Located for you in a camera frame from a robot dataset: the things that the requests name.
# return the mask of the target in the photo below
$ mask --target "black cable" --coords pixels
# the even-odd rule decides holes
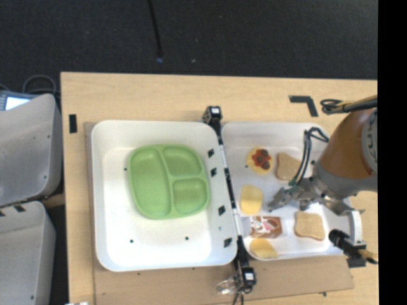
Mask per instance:
[[[158,22],[157,22],[155,12],[154,12],[153,0],[147,0],[147,2],[148,2],[148,8],[150,10],[151,21],[153,23],[155,41],[157,43],[157,57],[158,57],[157,61],[162,62],[162,60],[163,60],[163,47],[162,47],[162,44],[161,44],[160,31],[158,30]]]
[[[23,93],[25,93],[25,92],[27,92],[27,93],[38,92],[39,91],[38,89],[37,90],[27,91],[28,84],[31,83],[31,81],[38,80],[38,79],[45,79],[45,80],[49,81],[51,83],[51,85],[52,85],[52,90],[50,90],[49,88],[40,88],[41,92],[43,92],[43,91],[52,92],[52,95],[55,95],[57,93],[57,84],[54,82],[54,80],[51,77],[49,77],[47,75],[44,75],[44,74],[36,74],[34,76],[29,77],[23,84],[22,92]]]
[[[253,291],[253,287],[252,286],[248,286],[243,290],[244,294],[250,294]]]
[[[233,304],[232,304],[232,305],[236,305],[236,302],[237,302],[237,299],[238,299],[239,295],[240,295],[240,304],[243,305],[243,303],[244,303],[244,297],[243,297],[243,293],[242,293],[242,292],[237,292],[237,293],[236,293],[236,296],[235,296],[235,299],[233,300]]]
[[[8,88],[7,86],[0,84],[0,88],[2,88],[3,90],[11,90],[10,88]]]
[[[372,263],[372,264],[379,264],[379,261],[376,261],[376,260],[372,259],[371,257],[368,257],[366,259],[366,261],[368,261],[369,263]]]
[[[372,109],[377,107],[377,96],[372,96],[364,100],[356,102],[344,102],[342,100],[327,98],[321,100],[322,111],[325,114],[334,113],[349,113],[353,111],[361,111],[364,109]]]
[[[314,132],[318,132],[321,137],[314,135]],[[311,127],[308,131],[304,131],[304,150],[303,150],[303,157],[301,160],[300,167],[296,175],[293,177],[291,181],[291,185],[298,186],[305,176],[305,172],[307,171],[308,163],[310,161],[311,149],[312,149],[312,141],[311,138],[315,138],[317,140],[328,142],[329,138],[322,132],[320,128],[315,126]]]

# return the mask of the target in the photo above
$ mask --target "wooden table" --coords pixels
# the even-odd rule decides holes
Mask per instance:
[[[88,301],[90,304],[94,304],[97,299],[96,290],[102,288],[100,280],[95,280],[95,272],[103,273],[103,269],[93,256],[84,123],[95,123],[105,119],[198,121],[208,105],[220,105],[224,122],[313,122],[332,134],[345,115],[323,114],[319,101],[324,98],[358,100],[377,94],[376,81],[74,72],[61,74],[61,87],[69,299],[71,302]],[[306,104],[291,103],[290,95],[310,96],[317,106],[319,116],[312,117]],[[366,209],[362,214],[364,240],[369,250],[378,252],[377,194],[359,193],[352,202],[355,208]],[[338,264],[338,270],[343,270],[342,264]],[[188,274],[184,271],[176,272],[181,276]],[[152,271],[148,273],[148,279],[154,281],[167,273],[168,271]],[[333,271],[329,276],[335,277],[335,274]],[[378,266],[368,264],[365,268],[351,269],[350,274],[355,288],[328,292],[325,297],[321,294],[302,295],[307,293],[308,289],[293,285],[289,286],[288,294],[297,294],[296,296],[279,297],[286,294],[276,293],[277,298],[256,300],[255,298],[259,298],[256,297],[256,286],[253,295],[251,298],[247,296],[245,303],[378,304]],[[283,276],[284,274],[275,276],[274,283],[283,286],[284,281],[279,280]],[[324,286],[324,280],[326,279],[322,277],[318,285]],[[121,286],[113,286],[115,281],[117,280],[112,279],[106,282],[112,288],[116,288],[115,297],[131,292],[127,287],[120,289]],[[193,288],[194,283],[190,282],[188,288]],[[266,285],[259,287],[259,295],[264,288],[267,288]],[[230,303],[230,297],[207,297],[200,294],[199,290],[199,285],[196,285],[196,295],[202,302]],[[99,295],[99,299],[103,299],[102,296],[105,294]],[[168,296],[164,299],[165,303],[176,302],[176,298],[170,293],[165,296]],[[151,304],[155,303],[155,297],[152,296]]]

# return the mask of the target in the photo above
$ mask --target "yellow cheese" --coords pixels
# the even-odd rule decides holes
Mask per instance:
[[[240,209],[246,215],[254,215],[261,209],[263,192],[255,186],[246,184],[240,194]]]
[[[250,244],[250,251],[262,259],[270,259],[278,257],[278,253],[272,245],[264,238],[255,238]]]

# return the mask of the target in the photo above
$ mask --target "white bin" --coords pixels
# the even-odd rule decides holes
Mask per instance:
[[[55,229],[42,203],[1,209],[0,304],[45,305],[50,301]]]
[[[237,232],[211,127],[198,122],[103,121],[95,125],[90,140],[96,255],[105,268],[215,266],[235,258]],[[124,168],[134,149],[157,143],[184,144],[200,155],[211,194],[205,210],[164,220],[148,219],[137,210]],[[209,157],[211,149],[214,154]],[[213,168],[217,170],[212,177]]]

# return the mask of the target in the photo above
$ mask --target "cable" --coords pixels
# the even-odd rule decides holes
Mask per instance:
[[[239,295],[240,295],[240,303],[243,304],[243,301],[244,301],[243,300],[243,293],[237,292],[236,296],[235,296],[235,299],[233,300],[232,305],[236,305],[236,302],[237,302],[237,299],[238,299]]]
[[[27,86],[28,86],[28,84],[29,84],[31,81],[35,80],[35,79],[45,79],[45,80],[49,81],[49,82],[51,83],[51,85],[52,85],[52,90],[50,90],[49,88],[39,88],[39,89],[36,89],[36,90],[31,90],[29,93],[33,93],[33,92],[43,92],[43,91],[52,92],[52,95],[55,95],[55,94],[57,93],[57,84],[54,82],[54,80],[53,80],[51,77],[46,76],[46,75],[44,75],[44,74],[36,74],[36,75],[34,75],[34,76],[29,77],[29,78],[25,81],[25,83],[23,84],[23,88],[22,88],[22,92],[23,92],[23,93],[25,93],[25,92],[27,91]]]
[[[372,264],[379,264],[379,261],[376,261],[376,260],[372,259],[371,257],[368,257],[366,259],[366,261],[368,261],[369,263],[372,263]]]
[[[8,88],[7,86],[0,84],[0,88],[2,88],[3,90],[11,90],[10,88]]]
[[[321,100],[322,111],[325,114],[334,113],[349,113],[353,111],[361,111],[364,109],[372,109],[377,107],[377,95],[370,96],[361,100],[353,101],[342,101],[338,99],[327,98]]]
[[[317,132],[320,137],[314,135],[314,132]],[[293,186],[292,188],[297,187],[305,176],[305,172],[307,171],[308,163],[310,161],[311,149],[312,149],[312,141],[311,138],[315,138],[317,140],[328,142],[329,138],[322,132],[320,128],[315,126],[311,127],[308,131],[304,131],[304,150],[303,150],[303,157],[301,160],[300,167],[296,175],[290,180],[289,185]]]

